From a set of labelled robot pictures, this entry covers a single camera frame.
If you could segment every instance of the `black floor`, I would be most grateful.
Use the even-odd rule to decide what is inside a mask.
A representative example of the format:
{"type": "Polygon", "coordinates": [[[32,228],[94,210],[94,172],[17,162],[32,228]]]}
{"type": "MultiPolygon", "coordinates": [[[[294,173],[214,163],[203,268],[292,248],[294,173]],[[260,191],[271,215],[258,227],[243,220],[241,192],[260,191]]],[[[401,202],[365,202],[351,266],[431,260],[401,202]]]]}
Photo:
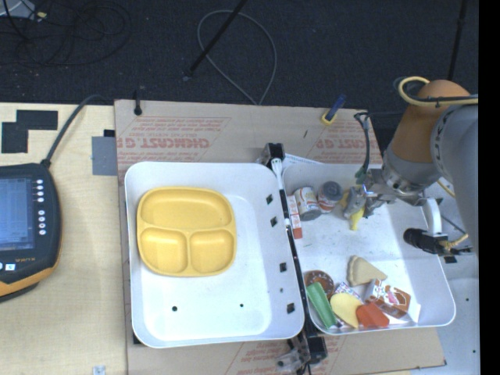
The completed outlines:
{"type": "MultiPolygon", "coordinates": [[[[23,0],[34,20],[0,9],[0,101],[100,94],[111,104],[137,90],[145,100],[324,108],[344,93],[348,108],[387,113],[406,107],[399,77],[478,93],[479,0],[248,0],[194,68],[198,34],[206,46],[240,1],[23,0]]],[[[381,150],[397,124],[373,118],[381,150]]]]}

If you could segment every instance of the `bread slice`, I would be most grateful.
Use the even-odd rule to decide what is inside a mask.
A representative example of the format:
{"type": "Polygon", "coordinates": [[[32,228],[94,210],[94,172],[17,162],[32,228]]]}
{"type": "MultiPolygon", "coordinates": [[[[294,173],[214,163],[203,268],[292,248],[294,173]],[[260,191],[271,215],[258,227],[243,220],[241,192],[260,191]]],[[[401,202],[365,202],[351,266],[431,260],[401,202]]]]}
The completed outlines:
{"type": "Polygon", "coordinates": [[[387,279],[387,275],[362,257],[353,255],[349,260],[347,281],[351,286],[368,284],[372,279],[387,279]]]}

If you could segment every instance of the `divided yellow plate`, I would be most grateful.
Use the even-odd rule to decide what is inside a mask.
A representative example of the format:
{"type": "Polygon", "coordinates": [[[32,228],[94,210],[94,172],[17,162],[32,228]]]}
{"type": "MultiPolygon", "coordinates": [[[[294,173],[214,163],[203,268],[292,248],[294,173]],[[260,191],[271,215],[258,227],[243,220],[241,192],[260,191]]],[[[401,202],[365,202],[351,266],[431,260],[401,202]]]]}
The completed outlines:
{"type": "Polygon", "coordinates": [[[236,256],[236,223],[229,201],[200,187],[158,187],[137,208],[137,244],[148,268],[173,277],[227,270],[236,256]]]}

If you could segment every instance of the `white tray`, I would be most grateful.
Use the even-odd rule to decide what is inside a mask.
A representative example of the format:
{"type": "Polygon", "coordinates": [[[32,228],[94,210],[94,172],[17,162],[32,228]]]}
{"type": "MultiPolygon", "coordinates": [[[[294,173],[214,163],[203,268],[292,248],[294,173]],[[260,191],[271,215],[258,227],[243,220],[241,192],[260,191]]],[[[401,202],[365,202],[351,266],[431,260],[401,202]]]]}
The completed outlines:
{"type": "MultiPolygon", "coordinates": [[[[318,191],[329,180],[338,182],[348,190],[355,186],[358,169],[359,165],[348,164],[290,165],[284,170],[285,191],[291,195],[304,186],[318,191]]],[[[448,325],[455,318],[455,301],[441,261],[437,255],[423,252],[404,242],[402,235],[409,227],[427,229],[422,209],[402,201],[375,209],[372,216],[358,222],[358,230],[349,229],[349,222],[342,215],[342,207],[337,204],[333,212],[302,222],[303,238],[295,241],[301,270],[303,273],[322,270],[333,278],[337,286],[342,281],[348,283],[350,257],[363,257],[387,274],[387,282],[391,286],[407,291],[421,304],[418,323],[390,317],[389,327],[379,330],[448,325]]],[[[363,285],[354,287],[361,297],[364,296],[365,288],[363,285]]],[[[311,305],[309,310],[312,321],[325,334],[374,331],[356,330],[350,326],[327,329],[311,305]]]]}
{"type": "Polygon", "coordinates": [[[131,314],[143,344],[168,348],[288,339],[300,332],[304,310],[277,185],[273,172],[255,163],[140,162],[130,167],[125,193],[131,314]],[[213,189],[229,200],[237,252],[225,272],[168,277],[142,262],[138,203],[146,191],[164,186],[213,189]]]}

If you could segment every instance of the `can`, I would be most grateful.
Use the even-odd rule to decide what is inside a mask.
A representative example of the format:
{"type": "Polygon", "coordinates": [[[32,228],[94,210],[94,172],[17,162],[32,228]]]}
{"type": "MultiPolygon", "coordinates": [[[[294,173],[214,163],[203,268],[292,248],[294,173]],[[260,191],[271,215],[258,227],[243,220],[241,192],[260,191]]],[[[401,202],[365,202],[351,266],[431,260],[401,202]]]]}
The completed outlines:
{"type": "Polygon", "coordinates": [[[342,198],[342,186],[332,180],[325,182],[318,190],[318,206],[323,214],[331,213],[342,198]]]}
{"type": "Polygon", "coordinates": [[[294,192],[297,201],[298,216],[302,221],[314,220],[321,215],[316,193],[310,186],[300,187],[294,192]]]}

